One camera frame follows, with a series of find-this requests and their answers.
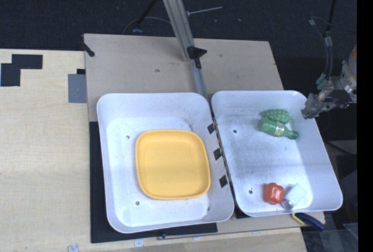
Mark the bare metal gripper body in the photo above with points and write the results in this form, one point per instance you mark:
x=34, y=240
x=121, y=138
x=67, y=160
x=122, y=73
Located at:
x=338, y=97

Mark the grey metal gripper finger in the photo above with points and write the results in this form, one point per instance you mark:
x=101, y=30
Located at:
x=309, y=102
x=314, y=111

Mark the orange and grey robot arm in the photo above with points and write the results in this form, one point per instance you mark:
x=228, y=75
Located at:
x=353, y=64

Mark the green grapes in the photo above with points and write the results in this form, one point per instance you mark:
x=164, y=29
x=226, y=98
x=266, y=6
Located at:
x=277, y=114

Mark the green bottle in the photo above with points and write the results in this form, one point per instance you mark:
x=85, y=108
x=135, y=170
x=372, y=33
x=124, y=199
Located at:
x=274, y=127

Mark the white plastic tray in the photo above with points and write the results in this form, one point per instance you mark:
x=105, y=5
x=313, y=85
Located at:
x=262, y=160
x=122, y=175

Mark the small white carton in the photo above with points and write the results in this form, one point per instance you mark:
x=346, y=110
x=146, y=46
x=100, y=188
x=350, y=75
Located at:
x=295, y=195

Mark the orange bell pepper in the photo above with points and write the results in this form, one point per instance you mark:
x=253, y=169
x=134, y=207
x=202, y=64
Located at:
x=273, y=193

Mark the yellow plate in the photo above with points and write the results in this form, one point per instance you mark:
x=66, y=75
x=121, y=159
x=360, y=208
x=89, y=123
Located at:
x=172, y=164

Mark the pale brown flat board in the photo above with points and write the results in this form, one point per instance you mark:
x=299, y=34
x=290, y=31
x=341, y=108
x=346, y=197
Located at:
x=140, y=67

